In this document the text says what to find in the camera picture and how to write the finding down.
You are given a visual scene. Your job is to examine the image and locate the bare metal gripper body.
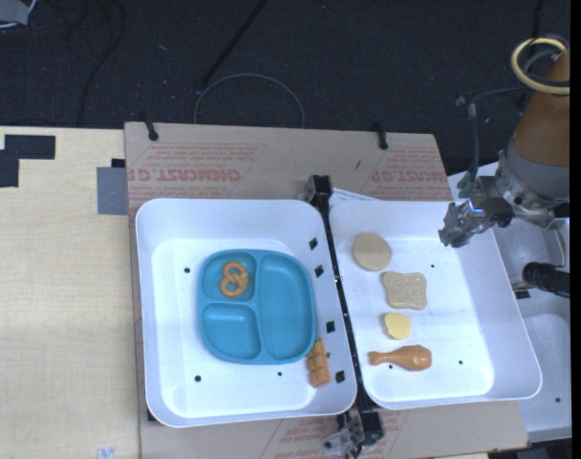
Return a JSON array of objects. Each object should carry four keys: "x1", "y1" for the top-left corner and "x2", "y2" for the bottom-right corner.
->
[{"x1": 475, "y1": 175, "x2": 570, "y2": 231}]

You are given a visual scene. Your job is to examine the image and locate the beige bread slice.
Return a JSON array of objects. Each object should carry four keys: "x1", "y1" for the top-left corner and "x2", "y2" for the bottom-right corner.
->
[{"x1": 380, "y1": 271, "x2": 428, "y2": 312}]

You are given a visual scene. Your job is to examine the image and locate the white plastic tray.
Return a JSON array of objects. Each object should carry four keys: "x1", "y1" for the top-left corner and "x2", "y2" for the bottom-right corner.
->
[
  {"x1": 327, "y1": 193, "x2": 544, "y2": 411},
  {"x1": 135, "y1": 197, "x2": 359, "y2": 429}
]

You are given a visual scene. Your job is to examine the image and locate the round beige biscuit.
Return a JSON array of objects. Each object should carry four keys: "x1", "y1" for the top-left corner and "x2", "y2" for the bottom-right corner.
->
[{"x1": 351, "y1": 231, "x2": 394, "y2": 273}]

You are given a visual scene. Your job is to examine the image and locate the white printed paper sheet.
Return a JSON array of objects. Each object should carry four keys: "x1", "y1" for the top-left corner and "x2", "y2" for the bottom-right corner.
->
[{"x1": 331, "y1": 186, "x2": 382, "y2": 204}]

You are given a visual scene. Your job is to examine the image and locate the small yellow crisp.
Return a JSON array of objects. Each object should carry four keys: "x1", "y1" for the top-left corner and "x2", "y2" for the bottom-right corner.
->
[{"x1": 382, "y1": 311, "x2": 413, "y2": 341}]

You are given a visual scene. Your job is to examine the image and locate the brown chicken drumstick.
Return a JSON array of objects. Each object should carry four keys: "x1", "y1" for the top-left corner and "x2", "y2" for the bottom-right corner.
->
[{"x1": 367, "y1": 343, "x2": 434, "y2": 373}]

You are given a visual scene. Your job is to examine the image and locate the brown cardboard board red print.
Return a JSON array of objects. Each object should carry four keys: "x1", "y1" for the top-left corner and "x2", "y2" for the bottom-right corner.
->
[{"x1": 123, "y1": 121, "x2": 531, "y2": 459}]

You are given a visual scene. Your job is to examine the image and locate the blue divided plate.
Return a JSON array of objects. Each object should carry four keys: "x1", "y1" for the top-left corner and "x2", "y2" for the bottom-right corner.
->
[{"x1": 196, "y1": 249, "x2": 318, "y2": 366}]

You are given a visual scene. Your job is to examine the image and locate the orange waffle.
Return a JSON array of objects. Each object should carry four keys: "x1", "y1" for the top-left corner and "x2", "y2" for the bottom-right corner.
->
[{"x1": 305, "y1": 338, "x2": 333, "y2": 389}]

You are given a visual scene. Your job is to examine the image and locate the orange pretzel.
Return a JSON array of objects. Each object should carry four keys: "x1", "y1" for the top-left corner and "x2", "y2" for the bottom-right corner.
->
[{"x1": 218, "y1": 260, "x2": 250, "y2": 299}]

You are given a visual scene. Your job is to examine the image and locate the black cylinder on white bracket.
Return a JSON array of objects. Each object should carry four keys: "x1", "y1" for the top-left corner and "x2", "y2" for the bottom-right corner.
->
[{"x1": 521, "y1": 218, "x2": 570, "y2": 299}]

